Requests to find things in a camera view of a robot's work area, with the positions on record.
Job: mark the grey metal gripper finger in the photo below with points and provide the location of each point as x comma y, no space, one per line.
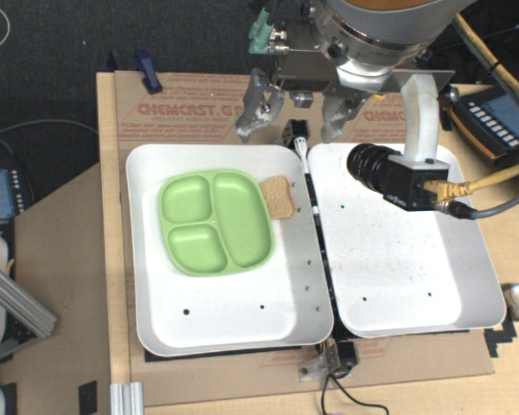
254,115
337,117

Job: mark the thin black and white rod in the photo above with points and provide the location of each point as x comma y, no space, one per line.
318,214

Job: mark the tan bread slice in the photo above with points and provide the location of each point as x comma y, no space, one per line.
279,199

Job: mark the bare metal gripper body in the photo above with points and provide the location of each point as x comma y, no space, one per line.
311,65

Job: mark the green divided plate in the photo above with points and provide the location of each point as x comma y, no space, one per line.
238,218

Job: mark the black cylinder on white bracket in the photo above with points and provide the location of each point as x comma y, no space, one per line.
398,175

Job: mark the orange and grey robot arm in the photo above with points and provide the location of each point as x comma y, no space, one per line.
415,2

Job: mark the brown cardboard board red print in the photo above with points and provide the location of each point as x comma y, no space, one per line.
190,115

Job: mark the white plastic tray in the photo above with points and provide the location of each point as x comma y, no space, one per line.
393,266
225,309

